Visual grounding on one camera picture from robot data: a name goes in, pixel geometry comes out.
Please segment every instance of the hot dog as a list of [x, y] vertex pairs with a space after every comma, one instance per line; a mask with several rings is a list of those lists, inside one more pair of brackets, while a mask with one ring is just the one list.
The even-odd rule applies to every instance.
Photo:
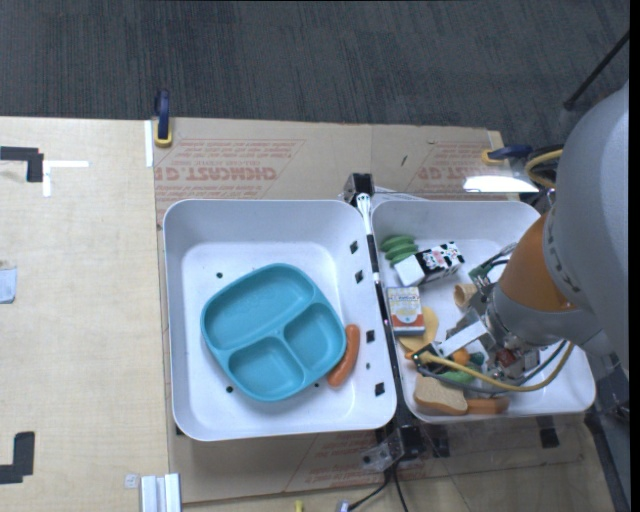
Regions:
[[347, 335], [347, 348], [342, 359], [327, 374], [327, 382], [331, 387], [341, 386], [353, 370], [360, 351], [360, 328], [355, 324], [348, 324], [345, 327]]

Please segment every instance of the blue plate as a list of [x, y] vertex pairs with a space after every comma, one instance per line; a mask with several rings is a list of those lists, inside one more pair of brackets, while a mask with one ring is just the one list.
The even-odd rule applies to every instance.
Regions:
[[342, 358], [344, 326], [317, 285], [287, 264], [262, 267], [211, 297], [200, 317], [207, 347], [256, 400], [302, 391]]

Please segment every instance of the bread slice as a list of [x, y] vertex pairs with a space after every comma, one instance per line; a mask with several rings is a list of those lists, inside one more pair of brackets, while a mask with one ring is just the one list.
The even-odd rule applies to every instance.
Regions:
[[418, 405], [444, 414], [467, 414], [468, 405], [464, 391], [433, 377], [418, 375], [413, 398]]

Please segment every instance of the wooden surface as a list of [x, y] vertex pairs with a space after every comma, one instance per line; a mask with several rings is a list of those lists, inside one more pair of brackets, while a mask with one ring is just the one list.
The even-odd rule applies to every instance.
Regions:
[[140, 121], [12, 119], [0, 144], [39, 147], [52, 195], [0, 162], [0, 464], [35, 432], [34, 474], [0, 485], [3, 511], [137, 510], [127, 474], [168, 470], [153, 173]]

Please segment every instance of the dark floor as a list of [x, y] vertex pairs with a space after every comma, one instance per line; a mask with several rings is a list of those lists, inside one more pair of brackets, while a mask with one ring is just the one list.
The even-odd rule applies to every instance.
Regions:
[[[626, 43], [563, 108], [630, 3], [0, 0], [0, 116], [148, 119], [168, 88], [174, 116], [475, 126], [539, 148], [628, 80]], [[628, 423], [600, 439], [630, 503]]]

